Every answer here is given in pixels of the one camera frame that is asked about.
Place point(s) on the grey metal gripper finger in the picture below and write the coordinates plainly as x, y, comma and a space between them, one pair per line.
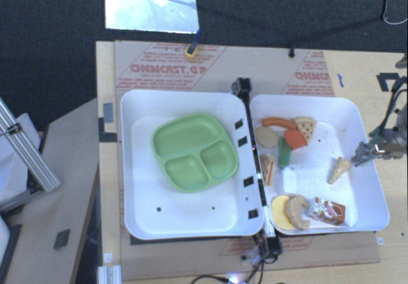
363, 148
359, 159

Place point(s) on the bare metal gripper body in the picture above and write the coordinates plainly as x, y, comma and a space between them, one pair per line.
393, 145

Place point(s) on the beige ice cream cone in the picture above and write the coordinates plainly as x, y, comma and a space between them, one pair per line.
338, 169

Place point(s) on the white plastic tray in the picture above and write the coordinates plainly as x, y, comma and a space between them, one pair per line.
322, 161
191, 209

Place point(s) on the pizza slice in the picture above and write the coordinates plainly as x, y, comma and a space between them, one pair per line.
306, 128

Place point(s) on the brown and white milk carton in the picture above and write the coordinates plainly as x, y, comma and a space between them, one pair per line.
328, 212

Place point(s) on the orange carrot piece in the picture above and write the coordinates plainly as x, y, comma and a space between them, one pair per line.
294, 139

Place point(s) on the green pea pod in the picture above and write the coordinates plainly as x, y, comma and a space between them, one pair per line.
283, 153

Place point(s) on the beige croissant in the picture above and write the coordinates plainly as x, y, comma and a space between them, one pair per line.
298, 211

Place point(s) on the orange sausage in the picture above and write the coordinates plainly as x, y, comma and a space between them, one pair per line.
277, 122

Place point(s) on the round beige biscuit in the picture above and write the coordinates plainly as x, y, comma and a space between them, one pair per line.
266, 137

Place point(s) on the yellow round cheese slice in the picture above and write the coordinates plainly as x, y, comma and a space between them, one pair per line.
279, 212

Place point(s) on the thin black and white rod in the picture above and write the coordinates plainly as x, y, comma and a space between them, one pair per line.
257, 161

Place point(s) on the green divided plate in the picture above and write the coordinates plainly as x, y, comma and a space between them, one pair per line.
194, 152

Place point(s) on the brown cardboard board red print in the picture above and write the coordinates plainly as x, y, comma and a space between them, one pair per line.
210, 62

